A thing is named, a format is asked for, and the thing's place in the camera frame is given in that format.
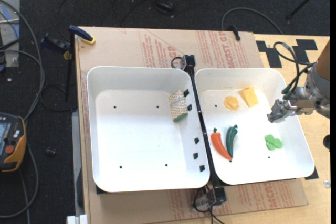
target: white tray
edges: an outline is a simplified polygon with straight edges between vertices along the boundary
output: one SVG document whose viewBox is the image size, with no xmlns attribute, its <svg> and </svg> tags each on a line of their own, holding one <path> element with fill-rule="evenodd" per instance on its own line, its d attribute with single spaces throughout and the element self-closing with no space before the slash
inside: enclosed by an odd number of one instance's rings
<svg viewBox="0 0 336 224">
<path fill-rule="evenodd" d="M 187 189 L 208 182 L 205 144 L 187 73 L 95 67 L 87 84 L 93 178 L 99 188 L 107 192 Z M 186 89 L 190 92 L 186 102 L 193 109 L 173 122 L 168 97 Z"/>
<path fill-rule="evenodd" d="M 281 74 L 270 68 L 255 69 L 202 69 L 195 76 L 216 174 L 231 185 L 271 180 L 307 177 L 314 171 L 305 135 L 297 116 L 287 117 L 282 123 L 270 123 L 267 113 L 281 90 L 286 86 Z M 259 104 L 249 108 L 239 91 L 254 87 Z M 239 110 L 224 106 L 227 96 L 235 96 Z M 238 125 L 234 139 L 232 162 L 222 157 L 211 143 L 213 128 L 222 134 L 225 145 L 226 131 Z M 280 138 L 283 148 L 270 151 L 265 135 Z"/>
</svg>

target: wooden surface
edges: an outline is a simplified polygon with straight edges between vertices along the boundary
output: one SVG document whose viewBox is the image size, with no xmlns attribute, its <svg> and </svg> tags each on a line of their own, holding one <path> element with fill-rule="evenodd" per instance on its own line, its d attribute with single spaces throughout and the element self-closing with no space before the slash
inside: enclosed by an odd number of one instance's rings
<svg viewBox="0 0 336 224">
<path fill-rule="evenodd" d="M 329 37 L 316 37 L 316 36 L 282 36 L 282 35 L 255 35 L 256 41 L 264 41 L 267 48 L 271 48 L 277 41 L 286 42 L 291 46 L 296 46 L 297 39 L 313 40 L 318 50 L 307 50 L 307 56 L 310 62 L 318 59 L 325 45 L 329 41 Z M 288 56 L 281 46 L 277 47 L 281 53 Z M 270 67 L 268 58 L 265 52 L 260 53 L 264 67 Z M 295 64 L 281 59 L 282 68 L 275 68 L 284 77 L 285 81 L 289 83 L 296 75 Z M 77 67 L 77 77 L 80 77 L 80 67 Z M 306 80 L 306 75 L 302 75 L 299 81 L 299 86 L 302 86 Z M 78 91 L 78 100 L 81 100 L 81 91 Z M 83 133 L 83 118 L 80 116 L 80 132 Z M 283 223 L 304 223 L 304 224 L 329 224 L 331 223 L 331 188 L 324 185 L 324 181 L 331 180 L 330 173 L 330 152 L 323 146 L 323 139 L 326 135 L 330 134 L 330 120 L 313 112 L 312 115 L 299 116 L 302 129 L 306 135 L 311 154 L 314 158 L 316 170 L 319 178 L 316 179 L 302 179 L 302 184 L 307 196 L 308 205 L 303 207 L 294 207 L 286 209 L 276 209 L 269 211 L 260 211 L 236 215 L 219 216 L 218 218 L 226 224 L 283 224 Z M 84 143 L 85 138 L 81 135 L 81 143 Z M 82 160 L 83 174 L 86 173 L 86 160 Z M 90 205 L 88 202 L 89 189 L 86 177 L 83 178 L 83 194 L 85 199 L 85 212 L 90 212 Z M 161 223 L 174 223 L 174 224 L 208 224 L 209 218 L 190 219 L 175 222 L 161 222 Z"/>
</svg>

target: yellow multimeter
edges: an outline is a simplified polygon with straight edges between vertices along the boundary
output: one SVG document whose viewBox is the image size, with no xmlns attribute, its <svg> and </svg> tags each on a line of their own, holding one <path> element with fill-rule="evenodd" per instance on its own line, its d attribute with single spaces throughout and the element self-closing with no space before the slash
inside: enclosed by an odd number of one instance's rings
<svg viewBox="0 0 336 224">
<path fill-rule="evenodd" d="M 0 112 L 0 171 L 18 170 L 25 155 L 27 143 L 24 120 Z"/>
</svg>

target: computer mouse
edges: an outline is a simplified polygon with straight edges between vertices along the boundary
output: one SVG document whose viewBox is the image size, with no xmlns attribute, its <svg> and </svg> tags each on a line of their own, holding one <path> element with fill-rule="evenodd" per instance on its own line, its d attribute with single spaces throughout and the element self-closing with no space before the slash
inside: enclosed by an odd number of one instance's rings
<svg viewBox="0 0 336 224">
<path fill-rule="evenodd" d="M 160 8 L 168 13 L 172 13 L 175 10 L 175 5 L 170 0 L 154 0 L 157 8 Z"/>
</svg>

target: black carpet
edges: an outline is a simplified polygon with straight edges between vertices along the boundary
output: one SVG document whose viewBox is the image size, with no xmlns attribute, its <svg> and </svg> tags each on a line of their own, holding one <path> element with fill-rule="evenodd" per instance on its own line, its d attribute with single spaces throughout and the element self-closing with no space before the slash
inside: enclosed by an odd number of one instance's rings
<svg viewBox="0 0 336 224">
<path fill-rule="evenodd" d="M 67 28 L 76 26 L 106 26 L 128 28 L 176 28 L 221 30 L 222 17 L 233 8 L 249 8 L 269 17 L 277 29 L 264 16 L 250 10 L 229 12 L 223 29 L 235 25 L 239 31 L 256 34 L 330 35 L 330 0 L 310 0 L 302 9 L 290 14 L 304 0 L 171 0 L 175 12 L 162 14 L 152 0 L 21 0 L 20 11 L 31 25 L 40 42 L 46 33 L 64 40 L 69 38 Z M 33 39 L 20 21 L 21 49 L 36 55 Z M 62 55 L 41 52 L 46 74 L 46 84 L 66 83 L 67 63 Z M 25 116 L 38 91 L 39 68 L 33 60 L 21 56 L 19 68 L 8 68 L 0 74 L 0 109 Z M 56 86 L 43 94 L 47 107 L 68 109 L 76 106 L 76 88 L 71 85 L 70 102 Z M 28 139 L 39 171 L 39 190 L 30 207 L 34 224 L 65 223 L 66 217 L 75 214 L 73 181 L 71 110 L 55 112 L 38 104 L 28 124 Z M 45 153 L 56 150 L 55 156 Z M 26 154 L 22 173 L 30 199 L 35 190 L 35 172 L 32 160 Z M 13 214 L 25 206 L 22 182 L 17 172 L 0 174 L 0 215 Z M 26 214 L 2 219 L 0 223 L 27 223 Z"/>
</svg>

